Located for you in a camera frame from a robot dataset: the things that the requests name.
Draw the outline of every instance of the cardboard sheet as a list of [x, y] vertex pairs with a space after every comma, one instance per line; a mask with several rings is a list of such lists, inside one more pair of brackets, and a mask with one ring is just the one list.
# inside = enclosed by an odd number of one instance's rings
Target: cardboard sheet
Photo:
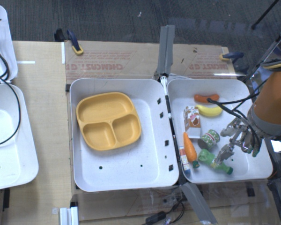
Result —
[[[71, 41], [65, 42], [67, 84], [79, 78], [153, 78], [159, 44], [79, 41], [84, 50], [76, 55]], [[174, 44], [173, 75], [190, 78], [235, 78], [231, 61], [221, 61], [226, 47]]]

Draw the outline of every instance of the green bottle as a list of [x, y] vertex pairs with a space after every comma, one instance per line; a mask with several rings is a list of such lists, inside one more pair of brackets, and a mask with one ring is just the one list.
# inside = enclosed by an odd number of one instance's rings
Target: green bottle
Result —
[[198, 160], [211, 166], [213, 169], [216, 170], [223, 170], [227, 174], [231, 174], [233, 172], [233, 168], [225, 165], [223, 162], [221, 164], [217, 164], [214, 162], [216, 156], [210, 153], [207, 149], [202, 149], [198, 155]]

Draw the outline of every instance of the gray carpet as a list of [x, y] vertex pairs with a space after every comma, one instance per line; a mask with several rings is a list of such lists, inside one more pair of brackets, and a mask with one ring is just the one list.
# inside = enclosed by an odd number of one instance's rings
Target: gray carpet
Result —
[[71, 28], [78, 40], [159, 43], [160, 27], [176, 26], [175, 43], [221, 45], [255, 66], [281, 32], [281, 0], [0, 0], [13, 40], [54, 41]]

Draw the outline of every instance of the yellow plate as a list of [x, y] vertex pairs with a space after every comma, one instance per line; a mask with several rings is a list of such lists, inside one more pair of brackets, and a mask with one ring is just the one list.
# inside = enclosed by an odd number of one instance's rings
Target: yellow plate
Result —
[[77, 105], [76, 116], [85, 142], [95, 150], [124, 147], [141, 135], [141, 122], [133, 102], [121, 92], [83, 99]]

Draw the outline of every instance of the toy sausage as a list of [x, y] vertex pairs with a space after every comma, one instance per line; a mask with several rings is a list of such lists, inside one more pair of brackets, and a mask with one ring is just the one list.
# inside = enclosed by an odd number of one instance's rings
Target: toy sausage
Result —
[[193, 98], [198, 103], [209, 103], [207, 101], [207, 98], [210, 98], [210, 99], [212, 99], [214, 101], [217, 101], [217, 100], [220, 99], [220, 96], [218, 94], [212, 94], [210, 96], [202, 96], [202, 95], [199, 95], [199, 94], [195, 94], [195, 96], [193, 96]]

